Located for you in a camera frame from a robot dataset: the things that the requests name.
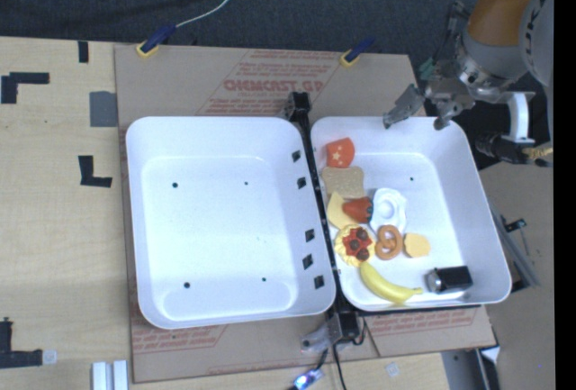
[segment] toy bread slice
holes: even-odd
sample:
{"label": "toy bread slice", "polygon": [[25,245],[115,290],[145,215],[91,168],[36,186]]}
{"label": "toy bread slice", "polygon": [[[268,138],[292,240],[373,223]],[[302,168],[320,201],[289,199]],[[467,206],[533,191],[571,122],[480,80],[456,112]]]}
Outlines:
{"label": "toy bread slice", "polygon": [[351,168],[324,168],[322,180],[326,186],[326,193],[338,193],[345,199],[362,198],[364,191],[364,171],[358,167]]}

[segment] wooden table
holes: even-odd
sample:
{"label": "wooden table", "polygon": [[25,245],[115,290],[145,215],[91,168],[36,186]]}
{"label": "wooden table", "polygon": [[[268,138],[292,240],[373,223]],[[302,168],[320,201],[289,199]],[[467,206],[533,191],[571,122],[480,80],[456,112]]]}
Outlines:
{"label": "wooden table", "polygon": [[[130,322],[118,130],[90,125],[89,94],[115,92],[113,45],[0,38],[0,75],[49,72],[0,104],[0,317],[13,322],[13,350],[54,349],[54,365],[0,369],[0,389],[89,388],[93,362],[130,360]],[[110,188],[80,185],[78,156]],[[394,363],[400,371],[391,375]],[[130,387],[288,388],[307,368],[207,376]],[[340,388],[334,365],[313,388]],[[343,364],[348,389],[446,390],[439,353]]]}

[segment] toy food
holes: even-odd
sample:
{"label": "toy food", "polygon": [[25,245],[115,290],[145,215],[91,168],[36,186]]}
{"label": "toy food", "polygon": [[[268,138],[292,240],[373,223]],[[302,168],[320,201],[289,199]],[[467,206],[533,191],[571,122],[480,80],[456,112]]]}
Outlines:
{"label": "toy food", "polygon": [[326,164],[331,168],[347,168],[354,159],[354,143],[346,137],[326,145]]}
{"label": "toy food", "polygon": [[370,222],[373,209],[372,200],[368,196],[353,199],[342,204],[342,211],[360,223]]}
{"label": "toy food", "polygon": [[383,225],[376,233],[376,256],[382,260],[390,260],[401,253],[404,245],[402,235],[394,225]]}
{"label": "toy food", "polygon": [[404,249],[410,257],[424,257],[430,253],[430,243],[425,236],[417,233],[406,233]]}
{"label": "toy food", "polygon": [[359,267],[374,255],[374,242],[359,225],[348,225],[338,232],[334,250],[348,265]]}
{"label": "toy food", "polygon": [[338,192],[346,199],[362,198],[364,191],[364,171],[358,167],[323,168],[322,180],[326,185],[326,193],[332,195]]}
{"label": "toy food", "polygon": [[394,302],[395,304],[403,304],[413,295],[422,294],[424,290],[421,287],[404,287],[391,283],[384,279],[378,270],[376,270],[368,262],[360,264],[360,277],[368,289],[379,297]]}
{"label": "toy food", "polygon": [[344,213],[344,203],[344,198],[340,196],[340,193],[334,192],[330,196],[330,200],[328,201],[328,206],[326,208],[326,216],[328,217],[328,221],[339,230],[348,225],[358,224],[358,222],[355,221],[352,217]]}
{"label": "toy food", "polygon": [[373,197],[372,230],[383,225],[394,225],[400,233],[406,228],[406,204],[408,200],[393,188],[379,188]]}

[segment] blue clamp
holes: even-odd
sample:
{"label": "blue clamp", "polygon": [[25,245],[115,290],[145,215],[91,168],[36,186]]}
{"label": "blue clamp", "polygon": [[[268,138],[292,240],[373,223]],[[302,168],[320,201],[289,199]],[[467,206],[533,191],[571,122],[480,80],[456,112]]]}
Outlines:
{"label": "blue clamp", "polygon": [[374,44],[374,41],[375,38],[366,38],[354,48],[347,50],[338,59],[340,65],[346,68],[352,67],[358,61],[358,57],[360,57],[360,54],[366,51],[370,46],[372,46]]}
{"label": "blue clamp", "polygon": [[164,25],[158,28],[147,40],[136,46],[136,52],[143,59],[147,59],[158,51],[158,45],[167,40],[176,32],[176,25]]}

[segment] hinged tray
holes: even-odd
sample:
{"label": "hinged tray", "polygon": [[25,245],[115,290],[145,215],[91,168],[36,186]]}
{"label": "hinged tray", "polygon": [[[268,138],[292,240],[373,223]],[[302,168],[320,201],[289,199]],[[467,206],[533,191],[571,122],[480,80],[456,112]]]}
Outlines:
{"label": "hinged tray", "polygon": [[[378,117],[320,119],[311,129],[320,173],[326,167],[326,144],[345,137],[355,145],[352,166],[364,172],[366,195],[374,197],[381,188],[399,192],[406,199],[403,233],[422,234],[431,247],[421,258],[410,258],[402,252],[392,260],[370,260],[394,284],[424,288],[424,294],[411,297],[405,304],[393,304],[374,295],[358,268],[336,255],[341,288],[351,304],[367,312],[383,312],[492,304],[509,295],[508,264],[468,140],[456,123],[437,131],[432,117],[411,117],[389,129],[383,128]],[[329,197],[325,184],[320,183],[326,204]],[[373,234],[377,230],[365,227]],[[338,230],[330,225],[329,231],[334,240]],[[469,268],[471,287],[445,294],[429,291],[428,273],[435,268],[459,266]]]}
{"label": "hinged tray", "polygon": [[317,200],[292,123],[201,116],[134,122],[126,145],[144,316],[174,329],[317,314],[340,290],[367,313],[503,300],[508,266],[467,140],[456,124],[436,131],[433,120],[409,118],[384,129],[377,117],[324,118],[309,137],[317,172],[326,165],[325,145],[349,137],[366,194],[398,190],[408,203],[406,231],[430,240],[424,258],[372,259],[385,277],[424,287],[434,268],[466,265],[472,272],[473,286],[463,292],[425,288],[405,304],[372,294],[358,269],[329,247],[336,229],[329,226],[325,239],[319,213],[326,187],[320,180]]}
{"label": "hinged tray", "polygon": [[126,137],[138,299],[160,328],[326,311],[302,137],[280,118],[147,117]]}

